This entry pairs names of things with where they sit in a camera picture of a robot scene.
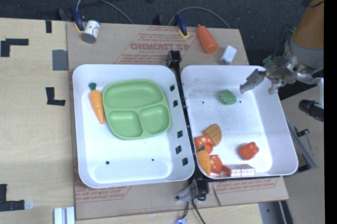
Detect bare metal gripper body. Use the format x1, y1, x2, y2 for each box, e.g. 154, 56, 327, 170
264, 55, 324, 86

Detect green grapes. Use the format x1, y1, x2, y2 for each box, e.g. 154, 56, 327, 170
217, 89, 237, 106

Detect small white bottle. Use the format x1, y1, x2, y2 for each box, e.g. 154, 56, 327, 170
219, 45, 237, 66

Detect white plastic tray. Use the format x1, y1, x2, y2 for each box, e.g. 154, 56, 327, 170
72, 64, 196, 189
180, 64, 299, 180

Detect orange bottle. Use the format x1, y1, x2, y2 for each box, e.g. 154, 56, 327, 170
196, 24, 219, 55

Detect brown waffle biscuit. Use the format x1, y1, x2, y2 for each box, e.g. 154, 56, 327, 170
202, 123, 223, 147

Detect red bell pepper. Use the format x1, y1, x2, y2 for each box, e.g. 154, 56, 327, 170
238, 141, 260, 161

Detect thin black rod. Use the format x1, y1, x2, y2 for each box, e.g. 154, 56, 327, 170
172, 61, 202, 181

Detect orange carton with star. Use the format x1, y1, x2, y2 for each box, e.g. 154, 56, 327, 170
193, 135, 214, 155
209, 154, 224, 175

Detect red and white carton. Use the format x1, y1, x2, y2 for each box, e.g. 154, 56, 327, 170
222, 164, 256, 177

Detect small orange carrot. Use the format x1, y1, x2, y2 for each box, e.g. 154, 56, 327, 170
196, 145, 212, 177

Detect green divided plate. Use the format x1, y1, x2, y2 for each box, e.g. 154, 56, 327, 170
102, 79, 173, 140

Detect large orange carrot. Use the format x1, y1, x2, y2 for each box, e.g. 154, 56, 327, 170
88, 82, 106, 125

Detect brown cardboard board red print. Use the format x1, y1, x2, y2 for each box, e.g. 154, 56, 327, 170
66, 22, 290, 221

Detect white can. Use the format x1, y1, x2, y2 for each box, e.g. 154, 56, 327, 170
80, 19, 102, 44

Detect black cylinder on white bracket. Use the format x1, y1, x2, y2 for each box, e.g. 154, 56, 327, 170
298, 77, 325, 123

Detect black block with wires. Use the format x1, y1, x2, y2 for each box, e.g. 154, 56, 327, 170
166, 50, 183, 68
194, 178, 210, 197

